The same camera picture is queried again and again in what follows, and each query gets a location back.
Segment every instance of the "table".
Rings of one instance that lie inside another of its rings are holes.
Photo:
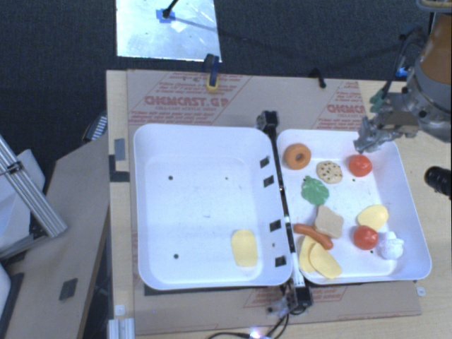
[[[7,267],[23,281],[6,339],[83,337],[108,232],[106,138],[56,162],[47,199],[69,228]],[[65,283],[73,292],[62,297]]]
[[[378,81],[360,81],[359,88],[367,111],[369,98],[383,85]],[[394,83],[392,90],[403,85]],[[107,72],[107,108],[109,117],[109,154],[114,156],[115,141],[124,139],[125,155],[116,161],[115,172],[129,171],[127,75],[125,71]],[[408,183],[420,217],[432,257],[430,275],[417,283],[426,295],[420,297],[421,316],[391,317],[361,321],[335,321],[289,325],[284,338],[446,338],[452,332],[451,202],[428,187],[425,171],[433,166],[451,167],[451,145],[420,132],[414,139],[397,141]],[[110,220],[112,230],[113,302],[116,319],[133,318],[132,238],[130,183],[120,179],[110,184]],[[206,338],[216,331],[142,335],[145,338]],[[249,328],[240,330],[249,332]]]

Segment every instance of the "cable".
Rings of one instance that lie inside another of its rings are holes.
[[[283,317],[279,320],[279,322],[277,322],[277,323],[275,324],[275,326],[272,327],[272,328],[267,332],[267,334],[266,334],[265,336],[272,336],[272,334],[276,331],[276,329],[279,328],[279,326],[280,326],[281,323],[284,321],[284,319],[286,319],[286,318],[288,318],[288,317],[289,317],[289,314],[286,315],[286,316],[283,316]]]
[[[416,0],[416,5],[430,13],[451,13],[452,1],[449,0]]]
[[[302,315],[304,312],[306,311],[306,308],[301,308],[301,309],[293,309],[290,314],[293,316],[299,316]]]
[[[425,36],[424,32],[421,28],[413,25],[409,25],[407,31],[402,33],[399,37],[400,44],[397,51],[397,56],[394,61],[393,70],[391,72],[391,77],[386,81],[386,84],[382,88],[381,99],[384,100],[388,94],[389,89],[391,88],[391,84],[394,81],[394,77],[396,76],[397,70],[399,69],[399,65],[402,59],[405,57],[405,53],[410,45],[417,45],[418,47],[423,47],[422,43],[427,41],[427,36]]]
[[[285,316],[284,326],[282,327],[280,333],[279,333],[277,336],[275,336],[273,339],[278,339],[278,338],[280,338],[281,335],[284,333],[284,331],[285,331],[285,329],[287,328],[287,325],[288,325],[288,323],[289,323],[289,316],[290,316],[290,314],[288,314],[288,315]]]
[[[236,336],[238,338],[245,338],[249,339],[249,334],[246,333],[234,333],[233,331],[220,331],[218,333],[212,334],[207,339],[213,339],[221,335],[229,335],[229,336]]]
[[[93,297],[97,294],[99,294],[100,290],[104,289],[104,286],[110,282],[112,279],[112,275],[109,274],[107,277],[99,284],[95,286],[95,289],[93,290]]]

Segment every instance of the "tomato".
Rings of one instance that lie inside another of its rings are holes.
[[[373,249],[378,240],[378,232],[366,225],[358,226],[353,234],[353,242],[356,246],[363,250]]]
[[[372,162],[365,155],[353,155],[348,168],[356,177],[364,177],[372,171]]]

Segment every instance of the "metal sheet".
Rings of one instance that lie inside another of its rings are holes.
[[[117,54],[120,57],[203,61],[220,57],[213,0],[179,0],[175,17],[157,12],[172,0],[117,0]]]

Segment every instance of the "black cylinder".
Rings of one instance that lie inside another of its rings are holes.
[[[451,199],[451,171],[440,167],[430,167],[424,175],[425,182],[440,194]]]

